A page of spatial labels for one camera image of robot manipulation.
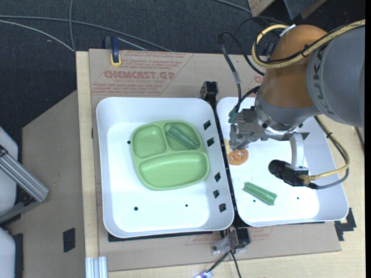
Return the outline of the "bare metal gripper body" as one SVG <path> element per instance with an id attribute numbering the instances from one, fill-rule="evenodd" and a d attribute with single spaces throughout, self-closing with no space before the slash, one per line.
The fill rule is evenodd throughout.
<path id="1" fill-rule="evenodd" d="M 237 114 L 234 126 L 239 136 L 248 138 L 249 143 L 269 138 L 280 140 L 286 133 L 293 131 L 292 125 L 286 125 L 273 120 L 260 107 L 252 106 Z"/>

